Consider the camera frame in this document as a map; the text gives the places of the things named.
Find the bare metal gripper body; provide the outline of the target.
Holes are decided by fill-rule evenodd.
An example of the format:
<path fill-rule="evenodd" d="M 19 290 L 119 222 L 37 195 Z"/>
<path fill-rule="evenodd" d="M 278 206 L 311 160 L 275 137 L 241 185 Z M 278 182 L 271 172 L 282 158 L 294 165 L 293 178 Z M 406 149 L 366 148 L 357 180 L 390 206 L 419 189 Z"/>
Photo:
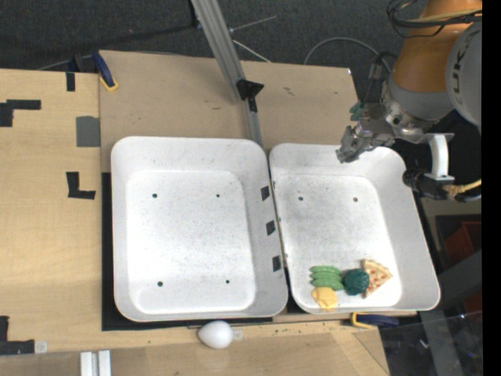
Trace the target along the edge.
<path fill-rule="evenodd" d="M 396 139 L 420 143 L 426 132 L 435 124 L 411 115 L 402 107 L 390 103 L 362 103 L 351 108 L 351 148 L 391 146 Z"/>

